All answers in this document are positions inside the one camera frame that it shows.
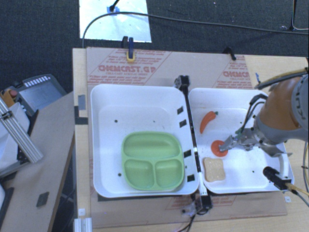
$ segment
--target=green divided plate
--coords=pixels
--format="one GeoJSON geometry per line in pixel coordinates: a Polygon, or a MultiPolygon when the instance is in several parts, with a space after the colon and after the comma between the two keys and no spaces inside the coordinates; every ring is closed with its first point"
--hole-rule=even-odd
{"type": "Polygon", "coordinates": [[[183,181],[182,148],[169,133],[131,133],[122,142],[121,156],[125,179],[135,189],[173,190],[183,181]]]}

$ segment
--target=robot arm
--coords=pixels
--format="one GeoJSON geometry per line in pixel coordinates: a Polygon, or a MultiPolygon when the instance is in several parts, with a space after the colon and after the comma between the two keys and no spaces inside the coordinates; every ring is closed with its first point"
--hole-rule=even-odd
{"type": "Polygon", "coordinates": [[[253,127],[241,128],[236,136],[229,136],[220,151],[236,145],[246,150],[258,146],[276,157],[283,153],[276,145],[292,138],[308,141],[308,74],[278,83],[256,116],[253,127]]]}

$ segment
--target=black carpet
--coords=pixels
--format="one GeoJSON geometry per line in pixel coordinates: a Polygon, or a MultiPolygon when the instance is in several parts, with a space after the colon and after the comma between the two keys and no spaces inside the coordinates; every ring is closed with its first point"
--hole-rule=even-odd
{"type": "MultiPolygon", "coordinates": [[[[280,30],[291,24],[293,0],[147,0],[148,12],[173,18],[280,30]]],[[[309,0],[298,0],[295,26],[308,27],[309,0]]],[[[72,91],[72,48],[81,47],[79,0],[0,0],[0,89],[14,80],[53,74],[72,91]]],[[[202,26],[150,18],[152,43],[141,49],[308,56],[308,35],[202,26]]],[[[86,40],[88,46],[120,42],[86,40]]]]}

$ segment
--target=black backdrop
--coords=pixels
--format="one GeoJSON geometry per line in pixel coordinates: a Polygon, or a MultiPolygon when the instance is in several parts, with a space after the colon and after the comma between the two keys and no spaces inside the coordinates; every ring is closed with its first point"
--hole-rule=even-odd
{"type": "MultiPolygon", "coordinates": [[[[293,0],[146,0],[148,12],[173,18],[255,28],[289,28],[293,0]]],[[[53,74],[72,91],[72,49],[81,47],[79,0],[0,0],[0,89],[14,80],[53,74]]],[[[298,0],[295,26],[308,27],[309,0],[298,0]]],[[[202,26],[150,18],[152,43],[136,48],[308,56],[308,35],[202,26]]],[[[120,42],[85,41],[120,47],[120,42]]]]}

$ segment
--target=bread slice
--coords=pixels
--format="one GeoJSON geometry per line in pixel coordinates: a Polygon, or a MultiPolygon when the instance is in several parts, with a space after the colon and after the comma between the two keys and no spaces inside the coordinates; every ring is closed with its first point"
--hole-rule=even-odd
{"type": "Polygon", "coordinates": [[[205,179],[208,182],[225,179],[222,159],[205,157],[203,159],[203,165],[205,169],[205,179]]]}

